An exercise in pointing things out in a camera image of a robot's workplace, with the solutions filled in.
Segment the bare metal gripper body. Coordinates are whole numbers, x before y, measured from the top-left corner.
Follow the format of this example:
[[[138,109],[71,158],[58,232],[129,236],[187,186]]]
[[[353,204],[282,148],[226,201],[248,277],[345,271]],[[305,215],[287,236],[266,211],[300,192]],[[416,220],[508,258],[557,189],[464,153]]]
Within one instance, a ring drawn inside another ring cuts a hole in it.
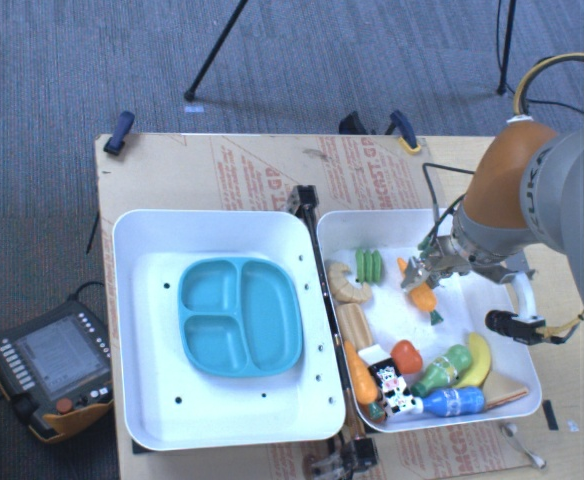
[[[467,275],[471,271],[469,261],[455,248],[457,243],[450,235],[426,237],[420,244],[420,259],[431,273],[441,273],[445,279],[455,274]]]

